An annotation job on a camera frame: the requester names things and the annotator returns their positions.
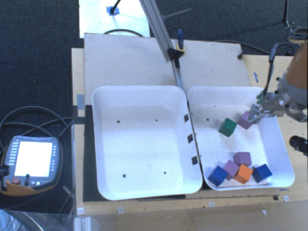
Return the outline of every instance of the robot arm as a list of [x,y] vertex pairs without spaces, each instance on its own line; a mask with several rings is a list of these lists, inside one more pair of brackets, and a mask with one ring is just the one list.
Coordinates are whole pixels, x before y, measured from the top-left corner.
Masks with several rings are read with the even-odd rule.
[[[277,79],[277,90],[267,93],[267,84],[265,90],[257,96],[257,104],[251,106],[249,122],[255,124],[265,117],[281,117],[285,113],[298,122],[307,122],[307,115],[303,113],[307,109],[307,37],[300,42],[301,46],[286,72]],[[269,78],[273,58],[270,56]]]

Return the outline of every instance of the white tray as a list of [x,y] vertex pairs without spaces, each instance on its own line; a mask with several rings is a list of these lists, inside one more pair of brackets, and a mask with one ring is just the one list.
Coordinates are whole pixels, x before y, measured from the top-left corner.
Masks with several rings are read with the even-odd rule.
[[97,182],[108,200],[202,186],[187,99],[174,86],[104,86],[92,96]]
[[[257,87],[196,86],[188,93],[204,178],[215,190],[288,187],[295,180],[276,117],[265,118],[248,130],[237,125],[230,137],[218,131],[226,118],[237,122],[245,111],[250,110],[261,91]],[[267,164],[273,175],[260,183],[256,183],[253,176],[246,184],[234,179],[224,180],[218,187],[207,180],[217,165],[224,167],[240,151],[250,152],[250,168]]]

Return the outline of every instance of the orange cube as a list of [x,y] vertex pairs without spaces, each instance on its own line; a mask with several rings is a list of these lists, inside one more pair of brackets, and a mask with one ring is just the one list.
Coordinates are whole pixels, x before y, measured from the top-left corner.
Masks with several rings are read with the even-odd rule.
[[253,170],[251,168],[248,168],[246,165],[241,164],[240,169],[237,172],[237,174],[233,177],[233,179],[237,180],[241,184],[245,184],[249,181]]

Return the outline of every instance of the white screen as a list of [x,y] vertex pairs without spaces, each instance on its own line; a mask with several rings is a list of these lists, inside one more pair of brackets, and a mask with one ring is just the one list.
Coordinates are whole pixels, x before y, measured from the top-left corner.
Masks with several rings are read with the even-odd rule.
[[21,141],[18,150],[15,175],[48,177],[52,143]]

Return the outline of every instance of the red button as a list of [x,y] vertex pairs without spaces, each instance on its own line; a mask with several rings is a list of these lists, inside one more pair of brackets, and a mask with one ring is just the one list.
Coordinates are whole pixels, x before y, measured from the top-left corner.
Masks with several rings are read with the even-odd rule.
[[20,183],[19,177],[14,176],[13,179],[12,179],[12,184],[14,184],[14,185],[19,185],[19,183]]

